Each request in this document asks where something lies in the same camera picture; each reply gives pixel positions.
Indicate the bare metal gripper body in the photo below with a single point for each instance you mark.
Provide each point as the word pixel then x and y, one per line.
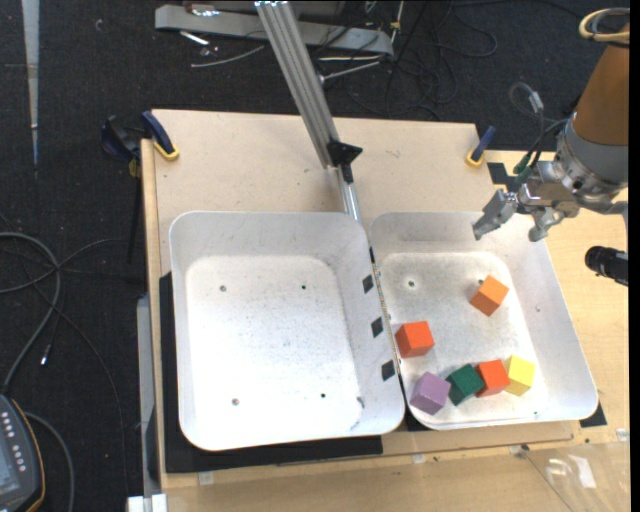
pixel 565 192

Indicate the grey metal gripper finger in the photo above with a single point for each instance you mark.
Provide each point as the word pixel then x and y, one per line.
pixel 544 222
pixel 495 214

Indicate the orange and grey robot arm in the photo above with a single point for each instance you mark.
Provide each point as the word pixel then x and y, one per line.
pixel 602 105

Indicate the orange cube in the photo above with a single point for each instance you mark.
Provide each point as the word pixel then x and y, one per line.
pixel 489 295

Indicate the white plastic tray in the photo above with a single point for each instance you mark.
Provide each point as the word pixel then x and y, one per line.
pixel 270 340
pixel 460 330

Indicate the red-orange cube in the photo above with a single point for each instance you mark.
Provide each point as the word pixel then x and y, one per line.
pixel 414 339
pixel 493 377

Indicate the yellow cube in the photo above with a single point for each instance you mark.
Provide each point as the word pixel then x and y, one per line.
pixel 520 375

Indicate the green cube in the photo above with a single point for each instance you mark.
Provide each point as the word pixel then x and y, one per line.
pixel 465 383

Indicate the purple cube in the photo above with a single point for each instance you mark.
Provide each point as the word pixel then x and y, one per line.
pixel 429 393

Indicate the pale wood board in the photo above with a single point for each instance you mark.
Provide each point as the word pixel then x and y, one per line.
pixel 250 165

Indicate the black cylinder on white bracket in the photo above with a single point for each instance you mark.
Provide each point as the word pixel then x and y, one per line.
pixel 607 265

